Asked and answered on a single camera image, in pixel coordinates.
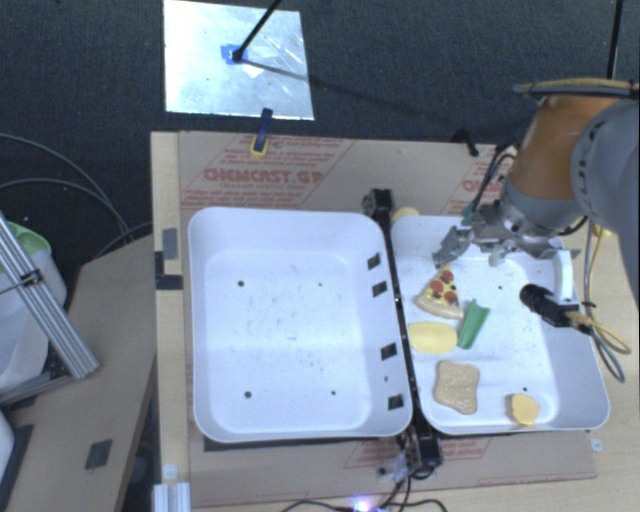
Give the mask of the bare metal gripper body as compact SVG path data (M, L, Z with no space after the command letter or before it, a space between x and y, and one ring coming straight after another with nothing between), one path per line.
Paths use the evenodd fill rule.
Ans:
M511 241L516 252L534 259L551 259L563 250L555 232L528 219L511 202L483 204L476 211L471 223L471 241L489 256L496 244Z

